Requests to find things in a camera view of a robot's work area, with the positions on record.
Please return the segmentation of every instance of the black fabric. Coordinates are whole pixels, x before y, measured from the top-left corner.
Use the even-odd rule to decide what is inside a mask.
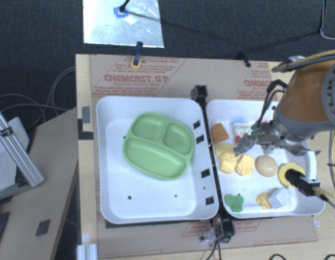
[[[143,55],[234,59],[244,53],[248,60],[282,61],[335,49],[335,41],[318,33],[322,0],[158,1],[165,48],[144,48]],[[82,14],[82,0],[0,0],[0,95],[46,103],[76,53],[134,55],[135,47],[84,44]],[[327,0],[324,32],[335,37],[335,0]],[[75,106],[75,93],[68,76],[57,87],[56,105]],[[0,109],[16,102],[1,100]],[[30,109],[20,116],[28,122],[37,114]]]

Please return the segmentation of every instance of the silver metal sheet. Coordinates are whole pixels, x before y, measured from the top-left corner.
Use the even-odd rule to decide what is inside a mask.
[[[125,0],[83,0],[84,42],[163,48],[157,0],[131,0],[124,13]]]

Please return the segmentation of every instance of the binder clip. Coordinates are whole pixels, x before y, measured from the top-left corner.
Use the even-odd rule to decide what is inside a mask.
[[[138,41],[136,44],[136,52],[133,60],[131,61],[131,67],[134,69],[139,69],[141,65],[141,52],[143,48],[143,42]]]

